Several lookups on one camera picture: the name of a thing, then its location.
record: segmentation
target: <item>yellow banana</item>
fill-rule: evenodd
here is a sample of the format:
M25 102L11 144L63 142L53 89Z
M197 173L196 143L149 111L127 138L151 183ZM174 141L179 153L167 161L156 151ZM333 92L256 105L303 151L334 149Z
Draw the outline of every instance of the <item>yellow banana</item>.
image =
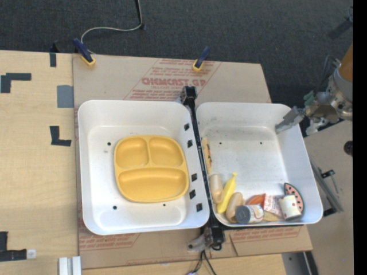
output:
M237 173L232 173L232 177L226 182L224 189L223 189L223 200L217 204L217 212L218 213L224 213L227 209L228 202L235 192L236 188L236 176Z

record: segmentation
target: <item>white plastic tray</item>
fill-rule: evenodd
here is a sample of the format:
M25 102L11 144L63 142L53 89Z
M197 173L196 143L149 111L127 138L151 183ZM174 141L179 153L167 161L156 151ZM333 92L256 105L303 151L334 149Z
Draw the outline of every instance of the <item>white plastic tray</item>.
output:
M284 195L285 182L304 200L301 220L263 222L248 226L298 225L318 222L323 208L299 126L275 133L275 124L290 110L281 104L204 103L197 109L200 136L207 137L212 174L222 183L237 172L236 189L245 199L256 194ZM229 226L224 214L217 219Z
M200 160L190 113L183 105L92 100L79 108L78 121L83 220L91 232L110 235L187 229L207 222L209 206ZM120 139L131 135L168 136L180 144L190 179L184 196L164 203L134 203L122 196L116 185L114 148Z

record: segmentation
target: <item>white cable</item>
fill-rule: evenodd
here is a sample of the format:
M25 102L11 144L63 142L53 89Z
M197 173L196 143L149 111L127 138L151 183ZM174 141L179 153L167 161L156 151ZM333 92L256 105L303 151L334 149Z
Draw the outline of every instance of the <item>white cable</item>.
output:
M139 11L139 18L140 18L140 24L132 29L118 29L116 27L108 27L108 26L98 26L98 27L93 27L91 29L86 30L80 37L80 42L82 44L84 44L83 39L85 37L86 34L88 34L89 32L93 31L93 30L116 30L118 32L132 32L134 30L138 30L139 28L141 28L141 26L143 25L143 15L142 12L140 10L140 0L138 1L138 11Z

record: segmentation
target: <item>can lid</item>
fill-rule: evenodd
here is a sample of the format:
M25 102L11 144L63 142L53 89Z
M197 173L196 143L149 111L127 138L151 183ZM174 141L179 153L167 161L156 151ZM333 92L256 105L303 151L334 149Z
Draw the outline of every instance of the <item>can lid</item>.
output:
M251 212L247 206L238 206L236 209L236 220L239 224L248 224Z

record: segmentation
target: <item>cardboard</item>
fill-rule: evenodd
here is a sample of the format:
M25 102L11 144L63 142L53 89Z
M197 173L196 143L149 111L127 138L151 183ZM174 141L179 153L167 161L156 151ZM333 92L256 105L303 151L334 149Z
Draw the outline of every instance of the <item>cardboard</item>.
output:
M100 236L83 223L80 200L79 142L77 111L88 100L174 101L182 87L197 88L197 101L270 103L263 71L259 64L206 61L201 73L192 71L194 60L142 57L95 56L87 66L73 57L75 147L79 196L79 252L82 268L103 268L198 260L187 244L200 235L199 229L172 230ZM230 230L220 251L211 258L275 254L310 250L306 226Z

